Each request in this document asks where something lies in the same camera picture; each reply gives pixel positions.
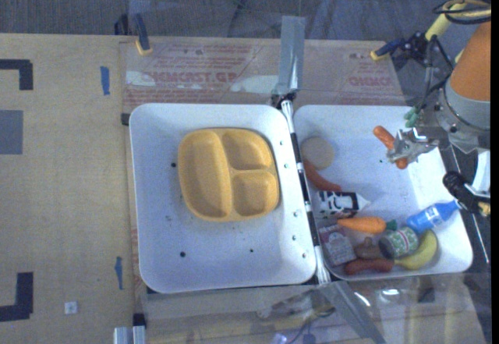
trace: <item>yellow banana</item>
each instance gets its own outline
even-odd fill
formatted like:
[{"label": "yellow banana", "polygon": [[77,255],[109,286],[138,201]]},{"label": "yellow banana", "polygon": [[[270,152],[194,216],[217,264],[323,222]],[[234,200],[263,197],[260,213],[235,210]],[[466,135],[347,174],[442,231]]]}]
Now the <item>yellow banana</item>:
[{"label": "yellow banana", "polygon": [[437,252],[438,239],[433,230],[426,230],[419,239],[418,249],[411,255],[395,260],[396,265],[415,271],[431,261]]}]

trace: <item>orange divided tray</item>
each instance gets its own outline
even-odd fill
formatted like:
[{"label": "orange divided tray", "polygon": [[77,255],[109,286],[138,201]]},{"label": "orange divided tray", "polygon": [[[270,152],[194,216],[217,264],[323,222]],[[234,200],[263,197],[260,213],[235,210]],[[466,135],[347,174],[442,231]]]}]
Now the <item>orange divided tray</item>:
[{"label": "orange divided tray", "polygon": [[248,129],[199,129],[185,135],[179,179],[188,209],[207,221],[261,217],[279,202],[271,148]]}]

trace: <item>white tray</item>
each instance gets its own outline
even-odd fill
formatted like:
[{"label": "white tray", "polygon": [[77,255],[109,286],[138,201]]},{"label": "white tray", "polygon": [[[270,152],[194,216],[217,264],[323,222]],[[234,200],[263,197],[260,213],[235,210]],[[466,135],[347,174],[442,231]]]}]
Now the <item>white tray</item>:
[{"label": "white tray", "polygon": [[[181,139],[196,129],[252,129],[274,152],[281,198],[262,218],[207,222],[182,200]],[[160,293],[291,285],[309,280],[316,258],[285,117],[266,105],[146,104],[129,121],[140,274]]]},{"label": "white tray", "polygon": [[[444,164],[438,150],[419,156],[405,170],[396,168],[386,159],[386,148],[374,137],[376,125],[395,133],[404,129],[403,115],[409,110],[396,106],[306,105],[294,115],[299,142],[321,136],[335,149],[333,164],[320,171],[321,175],[354,191],[371,204],[359,215],[377,215],[402,225],[405,219],[432,203],[451,200],[442,178]],[[310,187],[314,207],[315,189]],[[455,212],[450,220],[434,229],[439,240],[437,256],[418,271],[406,271],[399,266],[390,273],[363,272],[348,276],[343,267],[330,268],[331,273],[345,280],[394,278],[462,272],[469,268],[473,254],[461,215]],[[362,235],[350,235],[355,243]]]}]

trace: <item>plastic water bottle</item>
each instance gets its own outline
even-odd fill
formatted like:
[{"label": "plastic water bottle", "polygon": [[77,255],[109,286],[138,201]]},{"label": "plastic water bottle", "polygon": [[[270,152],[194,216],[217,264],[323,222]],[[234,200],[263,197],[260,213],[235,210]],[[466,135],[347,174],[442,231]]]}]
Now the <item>plastic water bottle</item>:
[{"label": "plastic water bottle", "polygon": [[458,209],[459,205],[456,200],[448,203],[435,203],[417,214],[409,216],[405,223],[420,235],[424,231],[446,222]]}]

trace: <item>gray square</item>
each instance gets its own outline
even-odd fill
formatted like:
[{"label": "gray square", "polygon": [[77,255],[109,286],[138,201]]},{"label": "gray square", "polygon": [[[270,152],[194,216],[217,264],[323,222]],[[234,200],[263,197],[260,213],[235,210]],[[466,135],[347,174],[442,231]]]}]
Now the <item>gray square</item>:
[{"label": "gray square", "polygon": [[23,153],[23,112],[0,110],[0,154]]}]

